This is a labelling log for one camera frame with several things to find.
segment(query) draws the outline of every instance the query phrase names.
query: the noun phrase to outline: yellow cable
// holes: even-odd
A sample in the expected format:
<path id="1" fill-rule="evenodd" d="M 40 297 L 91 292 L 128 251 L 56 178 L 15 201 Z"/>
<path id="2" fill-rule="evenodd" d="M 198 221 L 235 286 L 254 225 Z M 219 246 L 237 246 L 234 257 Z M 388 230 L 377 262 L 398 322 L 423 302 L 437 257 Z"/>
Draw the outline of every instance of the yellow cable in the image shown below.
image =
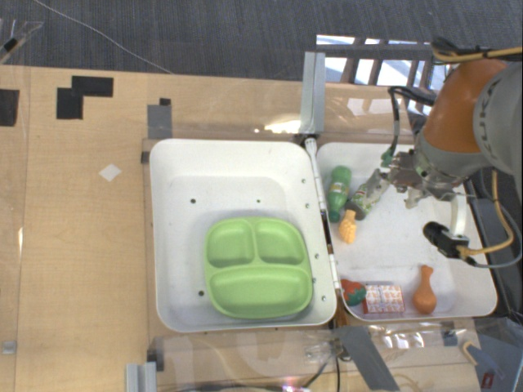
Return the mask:
<path id="1" fill-rule="evenodd" d="M 501 207 L 499 206 L 498 172 L 496 170 L 492 171 L 492 199 L 494 201 L 494 208 L 498 215 L 499 221 L 501 222 L 501 225 L 503 225 L 503 228 L 507 233 L 507 239 L 500 244 L 493 245 L 492 247 L 480 248 L 478 250 L 472 250 L 471 248 L 465 247 L 464 245 L 457 246 L 456 248 L 458 249 L 462 260 L 465 260 L 469 256 L 475 256 L 476 254 L 488 254 L 490 252 L 497 252 L 505 247 L 508 247 L 514 241 L 514 233 L 512 232 L 510 225 L 505 220 L 505 216 L 503 216 L 503 212 L 501 211 Z"/>
<path id="2" fill-rule="evenodd" d="M 513 47 L 507 49 L 499 49 L 492 51 L 476 52 L 474 54 L 458 55 L 455 52 L 441 51 L 433 48 L 434 57 L 438 60 L 455 63 L 482 60 L 483 58 L 497 58 L 500 56 L 513 56 L 523 53 L 523 47 Z"/>

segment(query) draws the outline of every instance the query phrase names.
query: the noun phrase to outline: metal bracket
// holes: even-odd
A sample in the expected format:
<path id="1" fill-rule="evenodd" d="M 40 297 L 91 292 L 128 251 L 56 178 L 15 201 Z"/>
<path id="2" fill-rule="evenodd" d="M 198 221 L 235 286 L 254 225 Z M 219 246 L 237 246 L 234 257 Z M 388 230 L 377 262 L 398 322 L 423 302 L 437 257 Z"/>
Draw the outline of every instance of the metal bracket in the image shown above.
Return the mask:
<path id="1" fill-rule="evenodd" d="M 157 392 L 156 363 L 128 364 L 125 367 L 126 392 Z"/>
<path id="2" fill-rule="evenodd" d="M 303 64 L 300 133 L 317 134 L 324 130 L 325 54 L 306 52 Z"/>

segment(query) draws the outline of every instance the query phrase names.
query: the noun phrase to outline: wooden surface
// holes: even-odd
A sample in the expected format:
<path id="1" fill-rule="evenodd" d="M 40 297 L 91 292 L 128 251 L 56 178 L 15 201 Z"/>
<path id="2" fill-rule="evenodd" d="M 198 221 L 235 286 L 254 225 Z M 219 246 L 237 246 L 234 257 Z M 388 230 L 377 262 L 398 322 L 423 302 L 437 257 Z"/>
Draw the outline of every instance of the wooden surface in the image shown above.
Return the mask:
<path id="1" fill-rule="evenodd" d="M 5 244 L 8 249 L 0 249 L 2 265 L 6 264 L 0 274 L 0 340 L 13 336 L 18 340 L 16 356 L 0 356 L 0 390 L 123 391 L 125 364 L 145 362 L 145 352 L 155 336 L 172 335 L 175 340 L 191 344 L 187 337 L 167 330 L 155 313 L 154 274 L 150 272 L 151 257 L 145 253 L 151 247 L 146 237 L 150 225 L 144 202 L 146 169 L 140 161 L 147 137 L 147 105 L 158 104 L 160 97 L 172 99 L 177 136 L 289 139 L 285 134 L 271 135 L 264 131 L 264 126 L 298 117 L 301 85 L 4 66 L 1 70 L 0 87 L 20 89 L 20 110 L 30 112 L 30 121 L 28 125 L 22 116 L 25 119 L 22 122 L 19 118 L 16 128 L 0 128 L 2 139 L 13 147 L 11 154 L 0 158 L 5 171 L 2 187 L 24 182 L 27 164 L 25 200 L 20 188 L 4 192 L 12 193 L 9 203 L 18 212 L 17 220 L 6 220 L 4 207 L 0 221 L 4 240 L 11 237 L 11 243 Z M 57 120 L 56 89 L 70 87 L 74 74 L 113 77 L 114 97 L 86 97 L 83 120 Z M 328 87 L 326 127 L 374 129 L 378 133 L 391 127 L 390 113 L 380 110 L 385 109 L 380 100 L 388 97 L 384 93 L 383 89 L 362 93 L 350 85 Z M 369 98 L 376 100 L 371 111 L 354 114 L 354 109 L 359 109 L 355 103 L 363 105 L 363 100 Z M 99 172 L 110 164 L 122 172 L 108 182 Z M 20 253 L 13 255 L 19 248 L 13 231 L 22 223 L 24 248 L 20 265 Z M 20 269 L 17 302 L 16 275 Z M 14 282 L 7 277 L 10 274 L 15 275 Z M 6 318 L 11 325 L 4 325 Z M 269 343 L 262 340 L 262 334 L 259 338 L 261 343 Z M 214 350 L 222 356 L 232 356 L 231 359 L 241 357 L 234 347 L 220 351 L 224 347 L 216 346 Z M 285 372 L 291 358 L 282 347 L 266 346 L 256 353 L 267 361 L 284 359 L 280 369 Z M 292 356 L 301 354 L 302 344 L 297 342 L 292 350 Z M 446 352 L 443 349 L 434 354 L 426 366 L 442 364 L 442 359 L 448 359 Z M 206 370 L 206 364 L 227 359 L 214 361 L 212 354 L 201 353 L 201 359 L 191 358 L 190 363 L 194 376 L 203 380 L 212 374 Z M 183 356 L 173 354 L 169 367 L 184 367 Z M 470 368 L 461 354 L 454 357 L 456 364 Z M 237 368 L 238 362 L 229 367 Z M 234 376 L 259 377 L 245 370 Z M 430 370 L 415 376 L 425 379 Z M 464 385 L 475 380 L 472 372 L 473 369 L 460 372 Z M 218 378 L 231 376 L 222 368 L 216 373 Z M 354 385 L 363 385 L 357 376 L 353 377 Z M 351 378 L 347 375 L 344 381 Z M 176 377 L 170 372 L 162 373 L 159 379 L 161 385 L 173 390 Z M 332 385 L 329 379 L 332 376 L 321 382 Z M 313 390 L 322 389 L 315 386 Z"/>

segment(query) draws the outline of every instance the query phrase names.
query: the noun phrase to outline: gray fabric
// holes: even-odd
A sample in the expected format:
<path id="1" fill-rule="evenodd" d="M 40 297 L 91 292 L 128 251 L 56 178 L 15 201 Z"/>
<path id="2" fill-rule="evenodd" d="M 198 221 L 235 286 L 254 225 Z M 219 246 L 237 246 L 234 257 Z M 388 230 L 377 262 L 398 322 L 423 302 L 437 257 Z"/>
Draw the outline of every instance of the gray fabric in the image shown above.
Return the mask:
<path id="1" fill-rule="evenodd" d="M 521 44 L 523 12 L 522 0 L 42 1 L 175 73 L 278 79 L 301 79 L 318 33 L 506 47 Z M 30 0 L 0 7 L 3 18 L 45 21 L 26 65 L 157 71 Z"/>

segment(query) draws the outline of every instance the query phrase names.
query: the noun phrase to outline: brown bottle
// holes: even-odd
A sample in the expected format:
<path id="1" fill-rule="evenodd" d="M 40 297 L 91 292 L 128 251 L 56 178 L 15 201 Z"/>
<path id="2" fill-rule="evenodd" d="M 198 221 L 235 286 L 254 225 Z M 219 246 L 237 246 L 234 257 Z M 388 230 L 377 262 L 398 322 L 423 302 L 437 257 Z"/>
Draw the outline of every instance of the brown bottle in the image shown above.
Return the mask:
<path id="1" fill-rule="evenodd" d="M 412 303 L 420 314 L 431 314 L 437 304 L 436 295 L 431 287 L 431 275 L 434 272 L 432 267 L 422 265 L 422 281 L 414 293 Z"/>

